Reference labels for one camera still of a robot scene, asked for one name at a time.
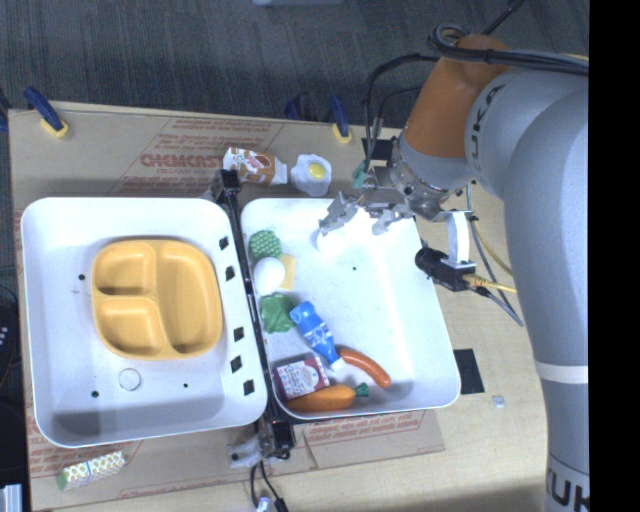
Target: yellow divided tray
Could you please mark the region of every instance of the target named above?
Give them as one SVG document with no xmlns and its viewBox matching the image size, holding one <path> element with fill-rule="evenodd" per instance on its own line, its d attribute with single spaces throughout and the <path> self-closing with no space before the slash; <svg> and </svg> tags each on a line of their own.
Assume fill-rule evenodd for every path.
<svg viewBox="0 0 640 512">
<path fill-rule="evenodd" d="M 126 240 L 93 261 L 98 334 L 116 354 L 165 360 L 201 355 L 222 334 L 222 302 L 211 260 L 176 240 Z"/>
</svg>

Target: blue clamp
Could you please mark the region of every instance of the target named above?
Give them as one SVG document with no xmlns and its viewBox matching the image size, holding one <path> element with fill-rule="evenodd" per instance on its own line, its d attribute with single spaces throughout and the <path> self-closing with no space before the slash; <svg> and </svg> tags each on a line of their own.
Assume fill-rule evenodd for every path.
<svg viewBox="0 0 640 512">
<path fill-rule="evenodd" d="M 284 109 L 287 119 L 294 121 L 317 121 L 318 118 L 313 114 L 311 108 L 311 100 L 306 92 L 298 94 L 295 98 L 289 100 Z"/>
<path fill-rule="evenodd" d="M 24 90 L 24 97 L 42 116 L 40 124 L 46 131 L 59 139 L 66 135 L 69 126 L 60 119 L 51 103 L 35 87 L 32 85 L 27 87 Z"/>
<path fill-rule="evenodd" d="M 334 94 L 329 99 L 329 106 L 331 112 L 333 112 L 333 118 L 336 121 L 336 126 L 342 137 L 349 137 L 349 115 L 347 114 L 347 107 L 337 94 Z"/>
</svg>

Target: gray carpet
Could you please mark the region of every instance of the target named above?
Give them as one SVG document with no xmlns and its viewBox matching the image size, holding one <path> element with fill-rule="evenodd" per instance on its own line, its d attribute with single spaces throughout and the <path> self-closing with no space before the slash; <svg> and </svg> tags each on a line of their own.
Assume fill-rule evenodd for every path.
<svg viewBox="0 0 640 512">
<path fill-rule="evenodd" d="M 303 92 L 322 118 L 338 94 L 351 122 L 361 124 L 361 85 L 376 66 L 408 53 L 432 55 L 427 35 L 440 23 L 481 31 L 507 0 L 310 3 L 2 0 L 0 87 L 15 108 L 26 108 L 23 91 L 33 85 L 54 100 L 275 118 Z M 516 49 L 588 55 L 589 15 L 588 0 L 530 0 L 493 35 Z M 420 85 L 430 69 L 418 63 L 388 73 L 374 102 Z M 385 123 L 401 127 L 413 99 L 389 101 Z M 0 285 L 15 290 L 5 136 L 0 226 Z"/>
</svg>

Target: cardboard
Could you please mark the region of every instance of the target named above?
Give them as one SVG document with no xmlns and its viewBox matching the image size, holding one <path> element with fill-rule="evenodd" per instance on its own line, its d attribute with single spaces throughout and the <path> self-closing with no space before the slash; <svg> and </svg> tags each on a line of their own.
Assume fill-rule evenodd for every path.
<svg viewBox="0 0 640 512">
<path fill-rule="evenodd" d="M 325 155 L 334 172 L 329 196 L 346 188 L 362 159 L 357 139 L 339 142 L 331 126 L 53 102 L 69 131 L 56 139 L 36 111 L 11 111 L 10 150 L 15 208 L 18 286 L 24 311 L 19 221 L 33 201 L 48 196 L 199 197 L 221 168 L 230 146 L 275 155 L 289 167 L 301 153 Z M 241 206 L 264 196 L 298 197 L 290 186 L 246 184 Z M 253 435 L 253 426 L 69 450 L 39 432 L 33 410 L 29 344 L 21 325 L 32 507 L 34 511 L 148 496 L 248 480 L 231 469 L 227 446 Z M 273 474 L 290 474 L 375 460 L 440 452 L 444 441 L 434 411 L 338 419 L 295 426 L 296 448 Z M 63 468 L 121 450 L 113 476 L 66 492 Z"/>
</svg>

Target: toy egg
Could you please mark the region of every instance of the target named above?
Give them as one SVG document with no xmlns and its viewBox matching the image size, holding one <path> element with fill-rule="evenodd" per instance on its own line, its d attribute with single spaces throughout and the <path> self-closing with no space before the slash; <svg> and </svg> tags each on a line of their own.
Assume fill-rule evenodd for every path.
<svg viewBox="0 0 640 512">
<path fill-rule="evenodd" d="M 275 292 L 284 281 L 286 274 L 284 263 L 278 258 L 267 256 L 258 260 L 253 269 L 253 281 L 260 295 Z"/>
<path fill-rule="evenodd" d="M 291 183 L 312 197 L 325 196 L 331 184 L 331 164 L 318 155 L 299 155 L 291 169 Z"/>
</svg>

